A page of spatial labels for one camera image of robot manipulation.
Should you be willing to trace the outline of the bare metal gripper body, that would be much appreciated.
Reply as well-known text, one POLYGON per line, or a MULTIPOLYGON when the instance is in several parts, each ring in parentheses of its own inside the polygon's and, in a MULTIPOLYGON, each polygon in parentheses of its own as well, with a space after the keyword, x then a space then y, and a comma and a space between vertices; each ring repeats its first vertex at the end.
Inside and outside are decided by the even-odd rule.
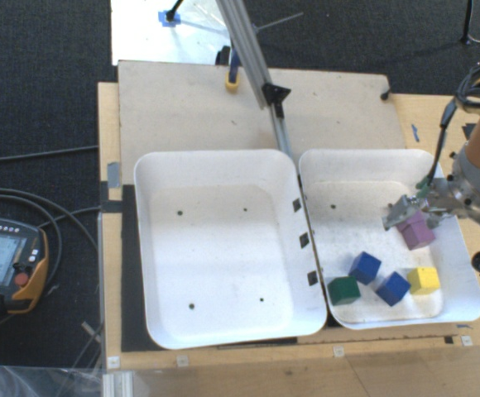
POLYGON ((424 178, 417 184, 415 208, 424 211, 444 210, 451 218, 469 219, 480 226, 480 192, 466 179, 434 178, 427 184, 424 178))

